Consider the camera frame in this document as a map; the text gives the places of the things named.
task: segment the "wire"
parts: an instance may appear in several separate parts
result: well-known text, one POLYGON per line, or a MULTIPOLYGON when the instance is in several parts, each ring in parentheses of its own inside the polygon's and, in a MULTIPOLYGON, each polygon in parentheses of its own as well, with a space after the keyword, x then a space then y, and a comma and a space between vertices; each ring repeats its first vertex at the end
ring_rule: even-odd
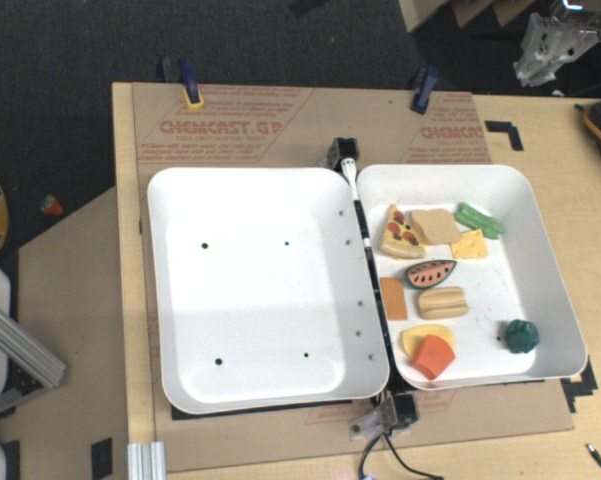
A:
POLYGON ((391 452, 393 453, 393 455, 395 456, 395 458, 398 460, 398 462, 400 463, 400 465, 405 468, 407 471, 410 471, 411 473, 415 474, 415 475, 420 475, 423 476, 425 478, 429 478, 430 480, 444 480, 443 477, 441 476, 437 476, 437 475, 431 475, 429 473, 424 473, 422 471, 418 471, 416 469, 412 469, 410 468, 403 460, 402 458, 400 458, 400 456, 398 455, 398 452, 396 451, 396 449, 393 447, 393 444, 391 443, 391 441, 389 440, 389 434, 388 432, 383 433, 383 434, 379 434, 376 437, 374 437, 373 439, 371 439, 368 443, 367 446, 365 446, 364 450, 362 451, 362 455, 360 456, 360 462, 358 464, 358 478, 359 480, 364 480, 366 478, 366 475, 364 474, 364 463, 367 460, 367 456, 369 455, 369 453, 371 452, 371 450, 373 450, 373 448, 375 447, 376 444, 378 444, 378 441, 380 441, 380 439, 384 437, 385 441, 387 442, 387 444, 389 445, 389 449, 391 450, 391 452))

